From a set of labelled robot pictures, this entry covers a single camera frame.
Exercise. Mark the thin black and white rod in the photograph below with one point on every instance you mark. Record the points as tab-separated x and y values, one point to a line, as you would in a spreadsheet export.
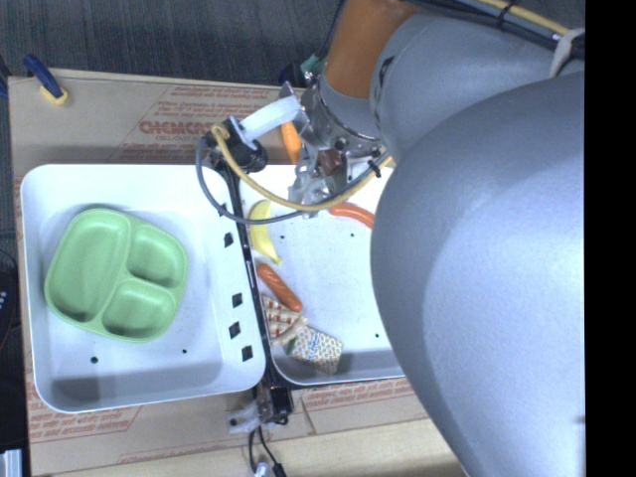
247	261

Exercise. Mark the beige wafer biscuit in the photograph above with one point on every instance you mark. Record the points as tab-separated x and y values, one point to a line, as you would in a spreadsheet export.
280	318

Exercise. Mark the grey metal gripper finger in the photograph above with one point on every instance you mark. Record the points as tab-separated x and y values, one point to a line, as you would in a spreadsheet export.
334	183
304	184

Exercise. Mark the orange sausage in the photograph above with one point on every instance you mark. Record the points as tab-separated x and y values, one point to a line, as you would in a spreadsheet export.
353	212
279	287

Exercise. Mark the black cylinder on white bracket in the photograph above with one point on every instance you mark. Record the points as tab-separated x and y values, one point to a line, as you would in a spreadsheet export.
248	147

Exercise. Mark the yellow banana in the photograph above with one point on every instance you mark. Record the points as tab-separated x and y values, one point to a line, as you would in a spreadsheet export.
262	241

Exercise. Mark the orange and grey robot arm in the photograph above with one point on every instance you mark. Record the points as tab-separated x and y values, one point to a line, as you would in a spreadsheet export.
477	226

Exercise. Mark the white plastic tray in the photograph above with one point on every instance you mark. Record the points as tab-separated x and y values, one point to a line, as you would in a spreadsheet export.
333	276
199	266

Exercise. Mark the green divided plate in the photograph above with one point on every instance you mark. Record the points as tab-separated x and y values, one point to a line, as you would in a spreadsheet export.
94	266

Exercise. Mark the brown cardboard board red print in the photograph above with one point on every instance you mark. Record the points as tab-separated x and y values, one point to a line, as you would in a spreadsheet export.
89	122

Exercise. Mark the orange carrot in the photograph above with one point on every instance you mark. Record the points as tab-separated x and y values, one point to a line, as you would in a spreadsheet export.
290	142

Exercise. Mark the yellow patterned carton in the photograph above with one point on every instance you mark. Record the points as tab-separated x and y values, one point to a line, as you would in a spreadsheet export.
318	350

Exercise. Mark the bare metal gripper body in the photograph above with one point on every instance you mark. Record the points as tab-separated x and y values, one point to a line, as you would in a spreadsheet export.
343	142

